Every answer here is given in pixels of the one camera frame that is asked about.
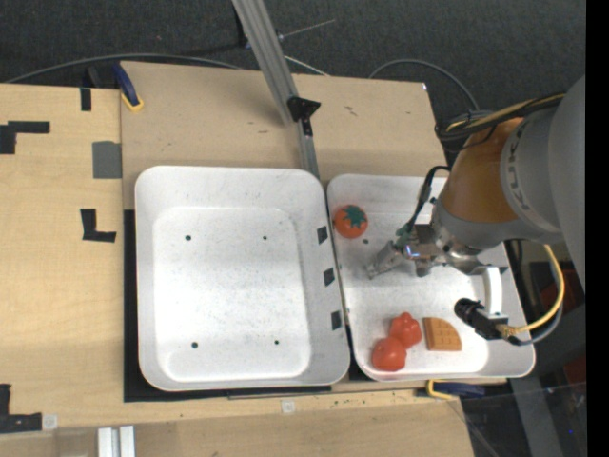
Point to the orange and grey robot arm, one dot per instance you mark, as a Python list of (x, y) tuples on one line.
[(533, 174)]

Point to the red toy pepper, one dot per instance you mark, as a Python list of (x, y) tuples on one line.
[(389, 355), (406, 330)]

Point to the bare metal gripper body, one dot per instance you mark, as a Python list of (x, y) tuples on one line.
[(430, 243)]

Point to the thin black and white rod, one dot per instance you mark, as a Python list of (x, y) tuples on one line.
[(343, 287)]

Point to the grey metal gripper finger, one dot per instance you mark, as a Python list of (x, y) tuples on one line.
[(424, 266), (384, 261)]

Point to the brown cardboard board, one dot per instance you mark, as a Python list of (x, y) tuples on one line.
[(214, 122)]

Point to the orange tomato with green top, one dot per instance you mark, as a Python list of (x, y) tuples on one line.
[(349, 224)]

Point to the white plastic tray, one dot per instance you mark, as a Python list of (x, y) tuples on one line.
[(228, 293), (418, 298)]

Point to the brown waffle biscuit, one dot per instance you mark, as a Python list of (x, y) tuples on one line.
[(442, 335)]

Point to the black cylinder on white bracket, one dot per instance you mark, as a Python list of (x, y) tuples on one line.
[(476, 314)]

